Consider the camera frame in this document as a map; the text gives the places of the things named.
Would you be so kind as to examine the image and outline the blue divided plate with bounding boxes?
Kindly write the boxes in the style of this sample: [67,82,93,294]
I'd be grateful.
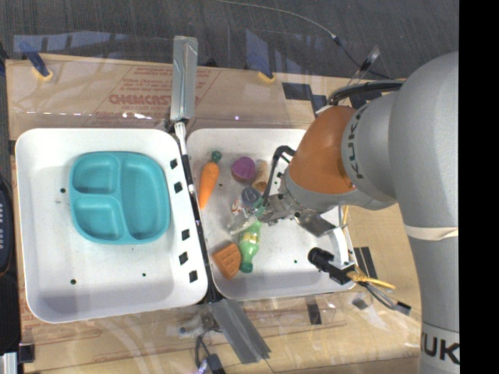
[69,150,172,245]

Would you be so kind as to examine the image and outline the clear plastic bottle, grey cap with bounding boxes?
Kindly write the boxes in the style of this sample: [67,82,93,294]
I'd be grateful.
[227,186,263,235]

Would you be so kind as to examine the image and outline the purple grapes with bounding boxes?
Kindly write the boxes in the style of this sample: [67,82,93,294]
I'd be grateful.
[230,156,257,183]

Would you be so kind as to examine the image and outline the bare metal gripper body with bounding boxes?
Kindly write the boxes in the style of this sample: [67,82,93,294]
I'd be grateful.
[258,192,337,238]

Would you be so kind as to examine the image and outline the orange waffle biscuit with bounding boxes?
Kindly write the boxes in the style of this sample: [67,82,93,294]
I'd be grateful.
[211,242,243,281]

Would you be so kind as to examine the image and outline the black cylinder on white bracket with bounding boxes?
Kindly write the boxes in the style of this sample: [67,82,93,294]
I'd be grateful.
[307,226,358,287]

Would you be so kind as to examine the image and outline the tan cone biscuit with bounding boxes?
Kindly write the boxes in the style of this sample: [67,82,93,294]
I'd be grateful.
[252,160,271,195]

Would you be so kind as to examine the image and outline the brown cardboard board, red print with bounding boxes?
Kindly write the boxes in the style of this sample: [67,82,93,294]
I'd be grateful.
[5,52,423,374]

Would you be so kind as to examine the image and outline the orange carrot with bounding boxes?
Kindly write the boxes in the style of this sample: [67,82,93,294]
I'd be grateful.
[197,150,223,210]

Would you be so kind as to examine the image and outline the green bottle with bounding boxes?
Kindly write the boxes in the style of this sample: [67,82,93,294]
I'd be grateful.
[238,220,264,274]

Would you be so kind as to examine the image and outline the white plastic tray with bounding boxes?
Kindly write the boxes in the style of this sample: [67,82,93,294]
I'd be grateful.
[14,127,209,324]
[186,127,358,302]

